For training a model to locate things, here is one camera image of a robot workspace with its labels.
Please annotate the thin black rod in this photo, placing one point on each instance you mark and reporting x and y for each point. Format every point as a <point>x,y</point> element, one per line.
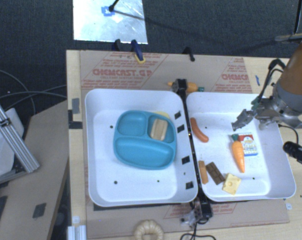
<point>190,144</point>

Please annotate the white plastic tray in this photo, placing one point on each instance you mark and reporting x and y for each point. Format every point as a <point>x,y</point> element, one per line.
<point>263,174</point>
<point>130,184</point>

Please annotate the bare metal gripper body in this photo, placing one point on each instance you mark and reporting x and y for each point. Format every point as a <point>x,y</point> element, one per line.
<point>275,112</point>

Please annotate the orange toy carrot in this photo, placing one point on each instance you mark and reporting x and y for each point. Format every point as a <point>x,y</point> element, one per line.
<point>238,154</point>

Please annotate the pale yellow round toy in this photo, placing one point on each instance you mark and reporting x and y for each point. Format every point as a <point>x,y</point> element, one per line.
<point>162,114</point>

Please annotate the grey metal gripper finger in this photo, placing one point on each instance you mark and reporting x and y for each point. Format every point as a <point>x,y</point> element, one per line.
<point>265,125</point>
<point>241,120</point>

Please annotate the blue divided plate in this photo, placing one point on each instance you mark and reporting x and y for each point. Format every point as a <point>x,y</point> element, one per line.
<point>138,150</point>

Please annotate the orange yellow toy food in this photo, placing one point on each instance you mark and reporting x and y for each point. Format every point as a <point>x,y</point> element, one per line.
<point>192,86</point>

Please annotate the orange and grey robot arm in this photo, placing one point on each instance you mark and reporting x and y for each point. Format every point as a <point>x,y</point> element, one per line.
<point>294,74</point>

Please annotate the orange toy sausage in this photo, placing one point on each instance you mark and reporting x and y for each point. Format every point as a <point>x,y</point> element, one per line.
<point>198,131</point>

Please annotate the small green block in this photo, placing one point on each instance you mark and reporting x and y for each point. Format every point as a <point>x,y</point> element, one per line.
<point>201,89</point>

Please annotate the yellow toy cheese wedge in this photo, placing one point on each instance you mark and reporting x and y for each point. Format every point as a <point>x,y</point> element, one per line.
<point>231,184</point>

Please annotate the orange toy biscuit stick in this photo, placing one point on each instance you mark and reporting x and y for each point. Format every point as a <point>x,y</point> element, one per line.
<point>203,172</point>

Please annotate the brown toy chocolate bar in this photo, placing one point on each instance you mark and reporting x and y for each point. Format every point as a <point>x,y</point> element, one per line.
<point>215,173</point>

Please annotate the beige toy doughnut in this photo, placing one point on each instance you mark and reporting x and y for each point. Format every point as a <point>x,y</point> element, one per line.
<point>148,230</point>

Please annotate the red and white carton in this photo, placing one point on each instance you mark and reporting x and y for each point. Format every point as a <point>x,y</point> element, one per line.
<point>250,144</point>

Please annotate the black cylinder on white bracket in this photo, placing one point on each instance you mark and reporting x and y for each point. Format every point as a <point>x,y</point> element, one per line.
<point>296,151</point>

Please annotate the tan toy bread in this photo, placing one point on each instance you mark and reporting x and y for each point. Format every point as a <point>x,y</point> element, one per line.
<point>159,129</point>

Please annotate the brown cardboard board red print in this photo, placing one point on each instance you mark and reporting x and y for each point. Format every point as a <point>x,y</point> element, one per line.
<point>165,66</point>

